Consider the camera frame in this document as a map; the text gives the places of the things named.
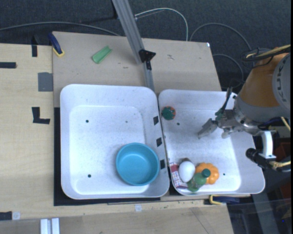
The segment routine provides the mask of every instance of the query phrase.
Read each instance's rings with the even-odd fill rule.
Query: white egg
[[[195,165],[191,161],[183,161],[179,166],[179,176],[185,183],[189,182],[195,173]]]

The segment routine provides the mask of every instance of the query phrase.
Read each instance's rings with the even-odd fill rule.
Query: green bottle cap
[[[203,177],[209,177],[210,176],[210,170],[205,168],[203,171],[202,171],[202,176]]]

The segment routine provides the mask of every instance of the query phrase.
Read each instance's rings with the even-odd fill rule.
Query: green eraser
[[[105,57],[108,56],[109,53],[111,53],[112,50],[109,48],[109,46],[105,46],[103,49],[101,49],[99,52],[95,53],[92,56],[92,59],[95,63],[99,64],[101,63]]]

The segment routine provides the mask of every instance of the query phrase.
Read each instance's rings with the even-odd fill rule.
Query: black clamp
[[[156,53],[142,49],[139,51],[139,56],[142,62],[146,62],[146,69],[152,70],[151,60],[156,55]]]

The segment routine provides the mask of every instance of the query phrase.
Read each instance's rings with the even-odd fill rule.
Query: white tray
[[[205,162],[215,165],[220,173],[213,185],[204,185],[198,192],[176,190],[182,195],[256,194],[265,188],[262,169],[250,161],[245,152],[254,148],[252,136],[245,132],[233,133],[222,139],[222,129],[198,139],[197,133],[209,118],[222,107],[226,92],[164,90],[159,95],[159,107],[172,106],[173,120],[162,118],[166,152],[170,163],[189,158],[195,165]],[[230,98],[227,109],[233,108]]]
[[[155,93],[146,87],[64,87],[61,106],[61,183],[73,199],[161,197],[169,188]],[[116,171],[118,150],[128,143],[151,147],[162,164],[149,185],[132,186]]]

